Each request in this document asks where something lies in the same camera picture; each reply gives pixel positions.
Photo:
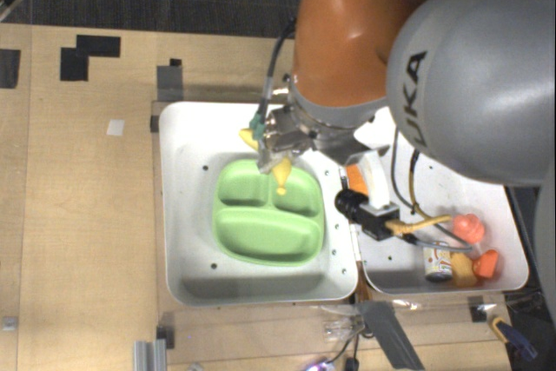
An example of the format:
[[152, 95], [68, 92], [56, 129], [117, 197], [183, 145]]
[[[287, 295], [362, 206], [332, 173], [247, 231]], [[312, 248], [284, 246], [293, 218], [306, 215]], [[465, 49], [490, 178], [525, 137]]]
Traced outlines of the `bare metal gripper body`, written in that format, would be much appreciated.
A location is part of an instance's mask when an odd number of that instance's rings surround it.
[[354, 137], [355, 130], [353, 126], [317, 119], [301, 105], [292, 103], [268, 114], [263, 141], [272, 154], [313, 150], [337, 164], [353, 164], [365, 153], [365, 145]]

